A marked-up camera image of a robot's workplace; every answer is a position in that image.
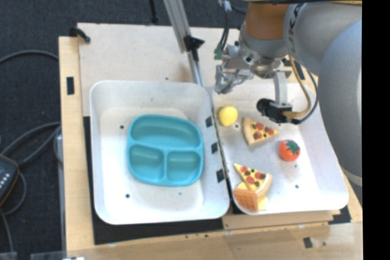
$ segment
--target white tray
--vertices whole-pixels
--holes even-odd
[[[201,131],[204,171],[186,187],[163,187],[136,180],[127,167],[126,142],[131,121],[141,114],[185,118]],[[90,93],[94,206],[114,225],[215,219],[229,208],[208,93],[193,83],[101,81]]]
[[[314,103],[314,94],[311,90],[308,91]],[[253,215],[343,208],[348,202],[348,189],[325,132],[319,108],[299,126],[279,125],[257,111],[256,103],[261,98],[275,99],[272,81],[248,82],[236,86],[232,93],[213,95],[216,113],[224,105],[234,105],[239,112],[235,125],[223,127],[218,123],[217,126],[231,188],[235,189],[241,182],[233,167],[234,163],[274,176],[266,194],[269,203],[265,211],[249,211],[234,199],[237,206],[243,212]],[[306,98],[299,84],[288,84],[288,102],[293,104],[294,111],[306,107]],[[241,128],[245,116],[274,127],[280,133],[266,141],[248,146]],[[284,139],[295,140],[300,146],[301,153],[296,161],[287,162],[279,157],[278,145]]]

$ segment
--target toy tomato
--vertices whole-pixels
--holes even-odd
[[[298,158],[300,147],[293,140],[283,140],[279,145],[279,155],[286,161],[293,161]]]

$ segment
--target black electronic device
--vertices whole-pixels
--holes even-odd
[[[18,164],[0,154],[0,206],[7,199],[18,177]]]

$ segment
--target black bracket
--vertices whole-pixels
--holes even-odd
[[[194,61],[199,61],[197,50],[200,48],[201,45],[205,43],[205,41],[187,35],[186,37],[184,37],[184,43],[187,51],[192,52]]]
[[[81,29],[78,27],[71,27],[69,30],[69,36],[70,37],[82,37],[86,43],[89,43],[91,41],[91,38],[88,37]]]

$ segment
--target toy food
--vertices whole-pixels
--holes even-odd
[[[240,164],[234,164],[234,167],[243,181],[233,191],[237,202],[251,211],[266,209],[268,198],[265,193],[272,183],[272,175]]]
[[[260,122],[253,121],[248,117],[244,117],[243,119],[243,132],[248,145],[267,140],[270,137],[279,134],[276,129],[267,127]]]
[[[279,155],[286,161],[294,161],[300,154],[300,147],[293,140],[283,140],[279,145]]]
[[[237,109],[234,106],[226,105],[220,109],[218,118],[221,124],[225,127],[233,125],[238,118]]]

